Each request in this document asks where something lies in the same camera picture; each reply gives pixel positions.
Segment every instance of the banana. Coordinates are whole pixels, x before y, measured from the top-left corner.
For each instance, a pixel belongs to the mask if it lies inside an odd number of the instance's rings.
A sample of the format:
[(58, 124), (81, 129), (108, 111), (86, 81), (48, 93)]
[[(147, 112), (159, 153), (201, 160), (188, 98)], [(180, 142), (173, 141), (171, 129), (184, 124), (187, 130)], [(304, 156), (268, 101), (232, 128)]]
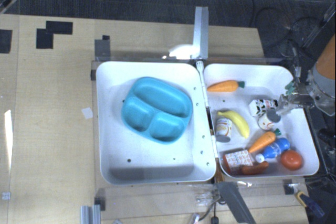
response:
[(217, 114), (219, 116), (223, 116), (229, 120), (232, 120), (232, 122), (237, 126), (237, 128), (239, 129), (240, 134), (244, 137), (244, 138), (248, 138), (250, 135), (250, 127), (248, 126), (248, 123), (246, 122), (246, 120), (237, 112), (235, 111), (225, 111), (225, 112), (221, 112), (218, 111)]

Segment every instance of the black connector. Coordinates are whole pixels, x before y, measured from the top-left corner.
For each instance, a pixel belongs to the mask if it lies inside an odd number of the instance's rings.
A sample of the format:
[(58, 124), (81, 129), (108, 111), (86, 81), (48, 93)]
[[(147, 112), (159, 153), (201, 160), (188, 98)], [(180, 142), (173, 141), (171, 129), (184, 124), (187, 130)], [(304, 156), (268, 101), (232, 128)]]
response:
[(211, 217), (211, 224), (219, 224), (219, 218)]

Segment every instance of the red tomato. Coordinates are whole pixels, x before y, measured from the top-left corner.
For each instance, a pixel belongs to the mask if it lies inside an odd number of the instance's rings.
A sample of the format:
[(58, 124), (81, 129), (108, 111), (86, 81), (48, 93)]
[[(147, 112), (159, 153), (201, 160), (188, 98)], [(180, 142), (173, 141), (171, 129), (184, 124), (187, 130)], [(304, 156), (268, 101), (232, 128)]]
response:
[(282, 153), (281, 163), (289, 170), (297, 170), (302, 165), (302, 157), (296, 151), (288, 150)]

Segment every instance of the wooden surface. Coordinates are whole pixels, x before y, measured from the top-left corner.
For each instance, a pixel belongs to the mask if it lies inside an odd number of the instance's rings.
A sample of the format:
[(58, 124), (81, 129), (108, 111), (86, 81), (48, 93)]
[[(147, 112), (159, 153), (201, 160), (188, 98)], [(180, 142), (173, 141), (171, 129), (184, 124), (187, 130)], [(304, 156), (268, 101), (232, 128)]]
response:
[[(4, 21), (16, 20), (17, 16), (3, 15), (0, 26)], [(74, 24), (72, 35), (54, 35), (53, 50), (36, 49), (36, 29), (45, 28), (46, 20)], [(152, 50), (168, 54), (176, 45), (192, 43), (193, 26), (20, 16), (19, 29), (15, 30), (19, 30), (19, 50), (12, 197), (9, 202), (1, 201), (0, 215), (6, 215), (8, 205), (9, 224), (79, 223), (80, 207), (92, 206), (96, 194), (93, 120), (86, 120), (81, 111), (92, 108), (90, 70), (94, 39), (109, 35), (112, 52)], [(14, 52), (0, 55), (0, 60)], [(233, 27), (210, 27), (209, 54), (263, 56), (256, 29)], [(0, 67), (8, 70), (4, 62), (0, 62)], [(0, 183), (1, 189), (8, 189), (3, 184)], [(304, 184), (298, 186), (306, 190)], [(204, 211), (195, 205), (194, 190), (178, 186), (184, 195), (171, 193), (170, 188), (163, 185), (106, 189), (119, 196), (114, 204), (111, 202), (111, 207), (116, 208), (112, 213), (116, 213), (108, 216), (103, 212), (103, 223), (110, 224), (122, 217), (123, 224), (179, 224), (187, 223), (192, 212)], [(245, 190), (242, 193), (258, 223), (308, 223), (304, 208), (293, 195), (284, 195), (282, 186), (270, 185), (261, 194)], [(221, 221), (235, 223), (227, 206), (218, 210)]]

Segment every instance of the blue divided plate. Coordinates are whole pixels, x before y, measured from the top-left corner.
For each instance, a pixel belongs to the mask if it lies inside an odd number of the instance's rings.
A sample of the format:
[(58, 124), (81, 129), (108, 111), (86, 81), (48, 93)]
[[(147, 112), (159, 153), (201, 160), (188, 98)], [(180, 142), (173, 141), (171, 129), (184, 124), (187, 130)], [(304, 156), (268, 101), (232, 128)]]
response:
[(184, 92), (161, 80), (144, 77), (128, 93), (121, 118), (137, 134), (168, 144), (181, 137), (192, 112), (192, 102)]

